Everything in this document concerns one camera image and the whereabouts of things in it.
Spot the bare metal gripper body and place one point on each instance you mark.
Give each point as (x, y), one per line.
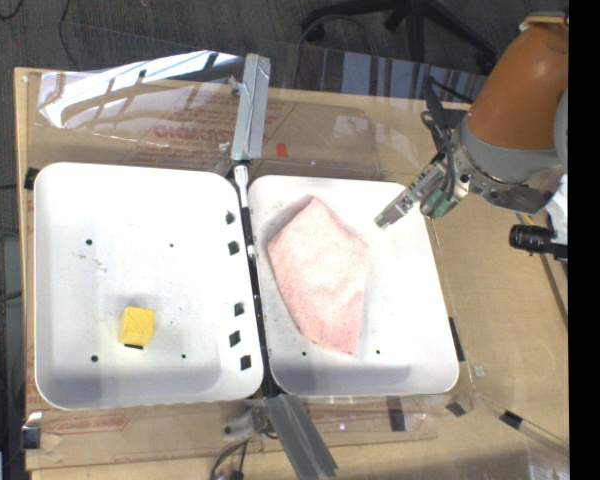
(500, 194)

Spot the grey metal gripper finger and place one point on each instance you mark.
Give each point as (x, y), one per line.
(404, 212)
(397, 204)

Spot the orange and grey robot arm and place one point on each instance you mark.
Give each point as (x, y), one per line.
(517, 98)

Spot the white plastic tray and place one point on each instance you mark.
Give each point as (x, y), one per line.
(405, 293)
(145, 268)

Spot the pink cloth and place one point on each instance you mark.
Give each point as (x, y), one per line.
(320, 273)

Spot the brown cardboard board red print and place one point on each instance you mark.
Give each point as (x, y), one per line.
(500, 318)

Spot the thin black and white rod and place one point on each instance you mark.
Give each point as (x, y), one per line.
(252, 268)

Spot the yellow cube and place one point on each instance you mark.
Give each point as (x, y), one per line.
(137, 325)

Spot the black cylinder on white bracket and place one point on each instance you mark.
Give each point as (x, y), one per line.
(530, 238)

